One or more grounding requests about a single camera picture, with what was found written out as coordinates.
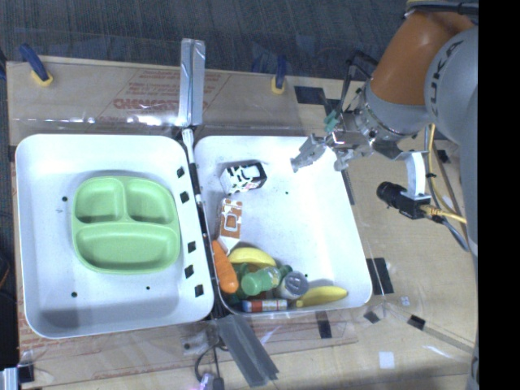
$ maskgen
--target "banana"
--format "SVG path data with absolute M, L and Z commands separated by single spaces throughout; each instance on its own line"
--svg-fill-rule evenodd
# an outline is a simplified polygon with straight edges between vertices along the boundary
M 349 292 L 339 286 L 318 286 L 298 298 L 297 308 L 305 306 L 322 305 L 323 303 L 339 301 L 349 294 Z
M 273 257 L 255 247 L 239 247 L 238 249 L 234 249 L 228 258 L 232 264 L 248 263 L 258 267 L 276 266 Z

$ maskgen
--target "yellow clamp tip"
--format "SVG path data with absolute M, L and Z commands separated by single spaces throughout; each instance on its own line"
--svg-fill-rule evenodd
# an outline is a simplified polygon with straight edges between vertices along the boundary
M 47 75 L 49 76 L 49 78 L 47 80 L 43 81 L 34 70 L 31 71 L 31 77 L 41 87 L 48 87 L 52 83 L 52 81 L 54 80 L 53 76 L 49 72 L 47 72 Z
M 284 80 L 284 83 L 282 84 L 282 88 L 276 88 L 276 77 L 273 76 L 271 78 L 271 91 L 278 95 L 283 94 L 285 91 L 285 80 Z

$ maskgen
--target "gray carpet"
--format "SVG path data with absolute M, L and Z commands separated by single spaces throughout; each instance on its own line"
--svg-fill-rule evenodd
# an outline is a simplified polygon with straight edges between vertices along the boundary
M 179 64 L 179 42 L 206 42 L 208 68 L 343 78 L 362 50 L 379 59 L 407 0 L 0 0 L 0 47 L 38 54 Z M 478 0 L 448 0 L 477 2 Z M 12 261 L 12 210 L 5 82 L 0 81 L 0 250 Z M 14 293 L 14 278 L 6 283 Z

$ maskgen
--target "carrot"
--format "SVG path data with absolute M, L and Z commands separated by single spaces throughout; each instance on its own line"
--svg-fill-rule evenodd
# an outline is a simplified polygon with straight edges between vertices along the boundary
M 220 289 L 225 293 L 236 292 L 240 284 L 226 252 L 217 240 L 213 240 L 211 245 L 213 246 L 214 266 L 217 270 Z

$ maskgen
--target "green bowl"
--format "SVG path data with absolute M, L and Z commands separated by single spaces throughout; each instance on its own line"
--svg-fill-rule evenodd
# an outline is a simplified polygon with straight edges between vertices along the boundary
M 179 257 L 176 204 L 157 182 L 131 176 L 91 178 L 77 189 L 72 208 L 74 249 L 92 270 L 151 273 Z

